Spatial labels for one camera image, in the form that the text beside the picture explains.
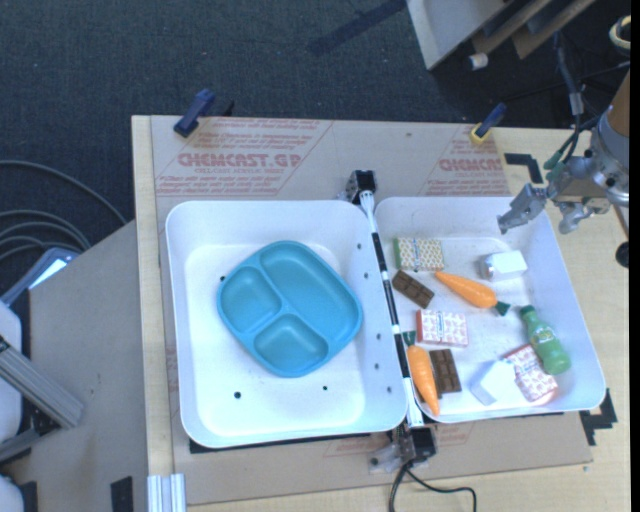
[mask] green bottle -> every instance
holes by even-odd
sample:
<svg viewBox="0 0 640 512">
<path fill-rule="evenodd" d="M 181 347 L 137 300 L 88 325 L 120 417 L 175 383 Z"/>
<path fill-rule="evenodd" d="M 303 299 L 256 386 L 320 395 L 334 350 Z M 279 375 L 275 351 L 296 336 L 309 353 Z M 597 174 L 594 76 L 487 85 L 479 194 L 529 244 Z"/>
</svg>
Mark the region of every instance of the green bottle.
<svg viewBox="0 0 640 512">
<path fill-rule="evenodd" d="M 549 375 L 558 375 L 571 368 L 571 359 L 553 329 L 538 318 L 533 306 L 520 309 L 520 316 L 527 325 L 529 343 L 542 360 L 542 366 Z"/>
</svg>

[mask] blue divided plate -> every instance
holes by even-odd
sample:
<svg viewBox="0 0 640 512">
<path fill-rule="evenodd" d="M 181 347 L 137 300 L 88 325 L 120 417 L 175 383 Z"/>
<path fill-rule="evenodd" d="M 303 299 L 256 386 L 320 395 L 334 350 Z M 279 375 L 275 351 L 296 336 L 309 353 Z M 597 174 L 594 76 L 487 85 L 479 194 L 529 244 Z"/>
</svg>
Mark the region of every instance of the blue divided plate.
<svg viewBox="0 0 640 512">
<path fill-rule="evenodd" d="M 282 377 L 301 377 L 335 356 L 362 324 L 347 283 L 306 245 L 263 247 L 229 273 L 218 313 L 246 349 Z"/>
</svg>

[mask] orange toy carrot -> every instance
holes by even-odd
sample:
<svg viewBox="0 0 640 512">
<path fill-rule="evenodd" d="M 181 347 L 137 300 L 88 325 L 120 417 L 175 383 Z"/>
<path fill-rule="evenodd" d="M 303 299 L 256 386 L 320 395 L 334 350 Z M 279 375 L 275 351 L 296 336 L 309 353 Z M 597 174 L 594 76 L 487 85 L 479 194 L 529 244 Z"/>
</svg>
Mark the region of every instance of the orange toy carrot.
<svg viewBox="0 0 640 512">
<path fill-rule="evenodd" d="M 413 341 L 407 341 L 407 360 L 413 384 L 420 393 L 422 399 L 427 403 L 431 412 L 438 416 L 440 414 L 440 402 L 438 401 L 438 388 L 431 368 L 431 358 L 426 350 L 421 349 Z"/>
<path fill-rule="evenodd" d="M 496 298 L 496 293 L 482 283 L 442 271 L 436 271 L 435 276 L 474 306 L 479 308 L 496 308 L 502 316 L 509 310 L 509 304 L 500 302 Z"/>
</svg>

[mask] patterned box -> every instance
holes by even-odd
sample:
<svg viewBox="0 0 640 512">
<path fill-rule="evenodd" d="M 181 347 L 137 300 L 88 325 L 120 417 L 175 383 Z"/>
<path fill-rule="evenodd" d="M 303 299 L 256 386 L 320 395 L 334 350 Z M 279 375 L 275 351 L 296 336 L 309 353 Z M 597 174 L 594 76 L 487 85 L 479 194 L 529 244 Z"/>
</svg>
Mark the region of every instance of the patterned box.
<svg viewBox="0 0 640 512">
<path fill-rule="evenodd" d="M 442 270 L 444 257 L 440 240 L 400 237 L 393 240 L 396 266 L 402 270 Z"/>
<path fill-rule="evenodd" d="M 529 344 L 510 352 L 505 359 L 516 368 L 516 384 L 529 402 L 551 393 L 558 387 L 556 379 L 542 369 L 542 362 Z"/>
<path fill-rule="evenodd" d="M 462 313 L 420 309 L 416 313 L 417 340 L 422 343 L 466 347 L 467 319 Z"/>
</svg>

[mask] blue clip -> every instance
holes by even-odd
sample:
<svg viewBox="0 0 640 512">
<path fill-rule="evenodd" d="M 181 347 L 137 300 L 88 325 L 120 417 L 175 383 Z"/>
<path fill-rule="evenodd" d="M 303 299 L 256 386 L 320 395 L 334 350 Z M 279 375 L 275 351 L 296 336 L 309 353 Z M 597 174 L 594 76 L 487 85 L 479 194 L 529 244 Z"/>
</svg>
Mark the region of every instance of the blue clip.
<svg viewBox="0 0 640 512">
<path fill-rule="evenodd" d="M 183 137 L 191 135 L 193 130 L 198 127 L 197 118 L 199 116 L 207 115 L 207 112 L 211 108 L 211 105 L 213 105 L 215 98 L 215 93 L 211 92 L 209 89 L 202 89 L 198 94 L 196 94 L 196 97 L 189 107 L 189 110 L 187 110 L 187 113 L 174 125 L 173 130 Z"/>
</svg>

